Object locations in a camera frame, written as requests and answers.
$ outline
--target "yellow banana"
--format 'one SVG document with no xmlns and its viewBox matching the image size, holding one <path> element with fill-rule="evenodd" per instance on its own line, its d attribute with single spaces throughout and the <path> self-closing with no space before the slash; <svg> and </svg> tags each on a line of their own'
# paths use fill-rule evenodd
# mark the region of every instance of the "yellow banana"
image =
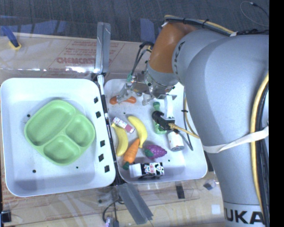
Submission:
<svg viewBox="0 0 284 227">
<path fill-rule="evenodd" d="M 128 137 L 126 134 L 126 131 L 118 126 L 116 126 L 114 123 L 112 123 L 112 127 L 115 129 L 115 132 L 118 136 L 119 142 L 118 142 L 118 147 L 115 151 L 115 154 L 117 157 L 120 157 L 123 155 L 128 147 Z"/>
<path fill-rule="evenodd" d="M 134 126 L 134 128 L 137 130 L 138 136 L 139 136 L 139 139 L 140 139 L 139 148 L 142 148 L 143 143 L 147 139 L 147 130 L 146 130 L 144 123 L 135 116 L 128 116 L 127 119 Z"/>
</svg>

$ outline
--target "can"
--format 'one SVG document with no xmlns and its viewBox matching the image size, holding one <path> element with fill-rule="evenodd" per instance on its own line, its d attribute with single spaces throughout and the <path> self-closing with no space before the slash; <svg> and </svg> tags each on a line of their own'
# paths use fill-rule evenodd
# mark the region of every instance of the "can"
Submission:
<svg viewBox="0 0 284 227">
<path fill-rule="evenodd" d="M 169 140 L 169 148 L 171 151 L 179 151 L 184 149 L 184 143 L 182 137 L 172 131 L 167 135 L 167 138 Z"/>
</svg>

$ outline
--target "bottle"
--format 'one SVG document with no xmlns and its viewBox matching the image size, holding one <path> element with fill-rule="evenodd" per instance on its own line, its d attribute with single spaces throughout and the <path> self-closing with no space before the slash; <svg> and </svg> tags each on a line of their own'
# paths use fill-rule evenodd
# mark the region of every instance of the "bottle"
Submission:
<svg viewBox="0 0 284 227">
<path fill-rule="evenodd" d="M 153 104 L 154 107 L 154 111 L 160 111 L 160 103 L 159 102 L 154 102 Z M 158 123 L 156 123 L 155 121 L 153 121 L 153 125 L 154 125 L 154 130 L 156 134 L 166 134 L 167 131 L 162 129 Z"/>
</svg>

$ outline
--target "gray floor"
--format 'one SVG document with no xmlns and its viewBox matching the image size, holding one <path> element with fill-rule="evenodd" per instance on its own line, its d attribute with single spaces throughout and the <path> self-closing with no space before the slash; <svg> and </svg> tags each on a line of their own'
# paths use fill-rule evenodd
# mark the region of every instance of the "gray floor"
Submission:
<svg viewBox="0 0 284 227">
<path fill-rule="evenodd" d="M 20 31 L 27 23 L 68 21 L 67 35 L 94 38 L 94 25 L 102 21 L 111 24 L 112 40 L 133 42 L 155 41 L 167 14 L 209 19 L 233 31 L 268 29 L 265 12 L 244 1 L 269 13 L 269 0 L 0 0 L 0 26 L 8 25 L 10 17 Z"/>
</svg>

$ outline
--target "white band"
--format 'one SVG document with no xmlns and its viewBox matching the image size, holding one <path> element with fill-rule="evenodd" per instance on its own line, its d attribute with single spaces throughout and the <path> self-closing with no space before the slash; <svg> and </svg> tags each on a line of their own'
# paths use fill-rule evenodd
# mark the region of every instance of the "white band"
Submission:
<svg viewBox="0 0 284 227">
<path fill-rule="evenodd" d="M 257 140 L 265 139 L 269 135 L 269 126 L 266 126 L 263 130 L 257 131 L 248 135 L 245 135 L 237 140 L 234 140 L 231 143 L 218 145 L 218 146 L 203 146 L 203 150 L 208 153 L 219 153 L 226 149 L 242 145 L 245 143 L 250 143 Z"/>
</svg>

